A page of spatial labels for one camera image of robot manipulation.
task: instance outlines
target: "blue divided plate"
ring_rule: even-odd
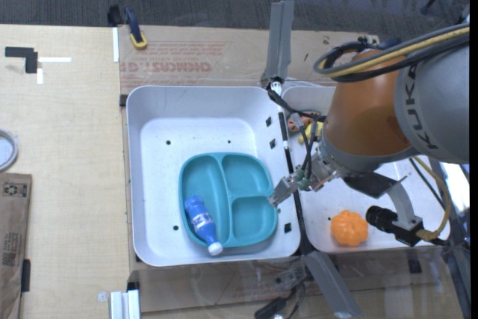
[[[265,241],[277,226],[277,210],[267,201],[273,190],[266,167],[256,157],[229,152],[196,155],[183,164],[179,175],[179,206],[187,233],[206,246],[184,210],[184,201],[199,195],[224,248]]]

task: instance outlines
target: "blue bottle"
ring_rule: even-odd
[[[208,245],[211,255],[218,255],[223,251],[223,245],[216,238],[216,223],[209,215],[204,201],[200,196],[190,196],[184,201],[184,209],[194,232]]]

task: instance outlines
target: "brown paper bag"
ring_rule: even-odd
[[[0,173],[0,319],[18,319],[31,175]]]

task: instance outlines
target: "orange object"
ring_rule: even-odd
[[[357,246],[368,238],[368,222],[359,213],[343,210],[332,218],[330,229],[340,244]]]

